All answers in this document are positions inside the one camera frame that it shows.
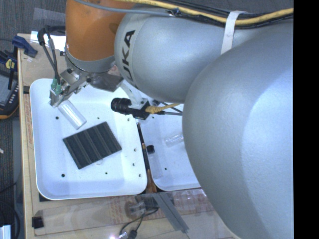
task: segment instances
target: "white cable tie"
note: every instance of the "white cable tie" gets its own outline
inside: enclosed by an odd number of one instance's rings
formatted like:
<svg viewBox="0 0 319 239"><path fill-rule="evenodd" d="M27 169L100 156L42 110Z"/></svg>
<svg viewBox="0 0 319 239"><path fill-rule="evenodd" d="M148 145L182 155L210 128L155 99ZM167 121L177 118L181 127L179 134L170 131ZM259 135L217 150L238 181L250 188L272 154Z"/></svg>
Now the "white cable tie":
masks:
<svg viewBox="0 0 319 239"><path fill-rule="evenodd" d="M230 12L226 20L224 39L223 44L221 46L221 54L225 53L226 51L232 48L235 33L235 22L238 16L242 13L245 13L245 11L235 10Z"/></svg>

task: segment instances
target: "multimeter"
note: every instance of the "multimeter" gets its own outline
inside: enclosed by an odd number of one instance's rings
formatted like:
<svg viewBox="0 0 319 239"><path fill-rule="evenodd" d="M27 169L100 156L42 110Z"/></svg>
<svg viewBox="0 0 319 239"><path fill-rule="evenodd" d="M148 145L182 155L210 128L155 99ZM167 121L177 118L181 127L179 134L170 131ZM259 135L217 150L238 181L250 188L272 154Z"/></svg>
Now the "multimeter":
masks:
<svg viewBox="0 0 319 239"><path fill-rule="evenodd" d="M8 89L10 74L0 70L0 119L10 117L19 106L19 84L17 76L12 79L11 90Z"/></svg>

